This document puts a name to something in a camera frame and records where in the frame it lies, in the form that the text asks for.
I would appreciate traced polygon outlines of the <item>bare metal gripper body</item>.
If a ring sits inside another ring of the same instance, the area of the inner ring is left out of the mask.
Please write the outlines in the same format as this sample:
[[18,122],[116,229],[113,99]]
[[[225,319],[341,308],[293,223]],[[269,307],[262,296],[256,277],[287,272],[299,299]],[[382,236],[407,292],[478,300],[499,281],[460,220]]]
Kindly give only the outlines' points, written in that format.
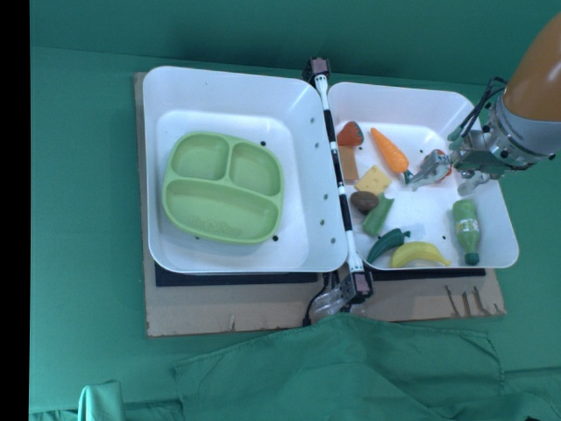
[[524,171],[540,161],[540,155],[519,145],[512,136],[498,131],[471,130],[450,138],[452,166],[466,177],[476,172],[499,179],[504,174]]

